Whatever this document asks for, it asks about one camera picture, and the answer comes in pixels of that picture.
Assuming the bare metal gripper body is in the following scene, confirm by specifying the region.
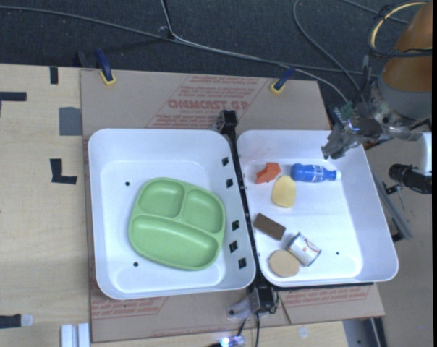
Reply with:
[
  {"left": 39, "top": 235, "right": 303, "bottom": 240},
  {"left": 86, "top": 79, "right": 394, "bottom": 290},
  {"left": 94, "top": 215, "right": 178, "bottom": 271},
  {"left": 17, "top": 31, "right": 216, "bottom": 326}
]
[{"left": 342, "top": 85, "right": 431, "bottom": 145}]

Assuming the blue bottle white cap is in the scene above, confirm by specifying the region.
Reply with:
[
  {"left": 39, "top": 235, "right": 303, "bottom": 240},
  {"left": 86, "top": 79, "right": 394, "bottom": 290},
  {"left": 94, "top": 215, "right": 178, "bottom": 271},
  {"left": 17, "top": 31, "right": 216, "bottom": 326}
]
[{"left": 289, "top": 163, "right": 343, "bottom": 184}]

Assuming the yellow oval biscuit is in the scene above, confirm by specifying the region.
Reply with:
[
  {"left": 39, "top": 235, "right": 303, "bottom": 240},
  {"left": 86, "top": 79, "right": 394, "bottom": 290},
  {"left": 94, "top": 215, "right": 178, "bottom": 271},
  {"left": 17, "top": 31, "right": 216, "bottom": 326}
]
[{"left": 271, "top": 174, "right": 297, "bottom": 209}]

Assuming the orange carton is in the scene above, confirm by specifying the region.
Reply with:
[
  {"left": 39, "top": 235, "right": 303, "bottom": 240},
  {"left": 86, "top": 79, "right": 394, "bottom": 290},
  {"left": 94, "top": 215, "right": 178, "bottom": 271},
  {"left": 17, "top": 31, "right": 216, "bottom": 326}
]
[{"left": 255, "top": 162, "right": 282, "bottom": 185}]

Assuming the white plastic tray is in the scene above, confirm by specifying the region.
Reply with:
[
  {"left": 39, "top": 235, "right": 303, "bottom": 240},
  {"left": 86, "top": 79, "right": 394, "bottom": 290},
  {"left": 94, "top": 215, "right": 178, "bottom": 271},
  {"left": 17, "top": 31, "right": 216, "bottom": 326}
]
[
  {"left": 87, "top": 127, "right": 257, "bottom": 301},
  {"left": 236, "top": 129, "right": 400, "bottom": 288}
]

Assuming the thin black rod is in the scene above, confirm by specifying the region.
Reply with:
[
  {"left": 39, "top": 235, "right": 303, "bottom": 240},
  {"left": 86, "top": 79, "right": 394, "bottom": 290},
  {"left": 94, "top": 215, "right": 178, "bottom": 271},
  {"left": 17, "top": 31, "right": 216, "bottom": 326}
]
[{"left": 228, "top": 130, "right": 266, "bottom": 291}]

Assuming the brown rectangular biscuit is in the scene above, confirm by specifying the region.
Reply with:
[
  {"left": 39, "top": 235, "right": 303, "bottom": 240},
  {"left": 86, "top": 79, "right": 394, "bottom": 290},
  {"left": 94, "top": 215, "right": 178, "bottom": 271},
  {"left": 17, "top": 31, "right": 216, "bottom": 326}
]
[{"left": 253, "top": 213, "right": 287, "bottom": 241}]

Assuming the white can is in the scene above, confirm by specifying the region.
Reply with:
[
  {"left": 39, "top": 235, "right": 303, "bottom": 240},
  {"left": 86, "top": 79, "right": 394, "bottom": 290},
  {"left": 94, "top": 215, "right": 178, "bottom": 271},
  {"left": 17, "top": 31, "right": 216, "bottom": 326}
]
[{"left": 286, "top": 231, "right": 322, "bottom": 267}]

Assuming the tan round biscuit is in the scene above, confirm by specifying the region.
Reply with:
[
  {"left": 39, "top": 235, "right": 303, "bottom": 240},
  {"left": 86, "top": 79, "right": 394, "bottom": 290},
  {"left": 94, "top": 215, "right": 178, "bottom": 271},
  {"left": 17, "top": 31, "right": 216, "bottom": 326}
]
[{"left": 268, "top": 249, "right": 301, "bottom": 278}]

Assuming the brown cardboard board red print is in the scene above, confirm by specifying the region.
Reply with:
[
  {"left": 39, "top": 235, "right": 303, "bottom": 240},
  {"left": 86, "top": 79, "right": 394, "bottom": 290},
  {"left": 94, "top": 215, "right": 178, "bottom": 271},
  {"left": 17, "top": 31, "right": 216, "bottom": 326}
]
[{"left": 79, "top": 69, "right": 386, "bottom": 343}]

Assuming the green divided plate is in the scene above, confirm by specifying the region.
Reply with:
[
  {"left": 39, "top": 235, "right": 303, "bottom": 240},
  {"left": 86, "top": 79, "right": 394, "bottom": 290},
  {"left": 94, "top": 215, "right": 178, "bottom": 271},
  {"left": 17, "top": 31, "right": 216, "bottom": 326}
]
[{"left": 127, "top": 176, "right": 227, "bottom": 272}]

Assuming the black cylinder on white bracket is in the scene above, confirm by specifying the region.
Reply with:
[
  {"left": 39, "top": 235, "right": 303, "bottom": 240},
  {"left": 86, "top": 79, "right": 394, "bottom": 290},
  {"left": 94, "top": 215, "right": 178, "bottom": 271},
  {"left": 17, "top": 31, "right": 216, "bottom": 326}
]
[{"left": 388, "top": 131, "right": 433, "bottom": 195}]

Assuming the black block with thin wires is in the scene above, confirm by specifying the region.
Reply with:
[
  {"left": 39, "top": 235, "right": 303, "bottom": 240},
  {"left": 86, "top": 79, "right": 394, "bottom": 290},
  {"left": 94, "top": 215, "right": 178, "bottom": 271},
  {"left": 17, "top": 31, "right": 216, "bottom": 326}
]
[
  {"left": 253, "top": 286, "right": 279, "bottom": 313},
  {"left": 216, "top": 109, "right": 239, "bottom": 134}
]

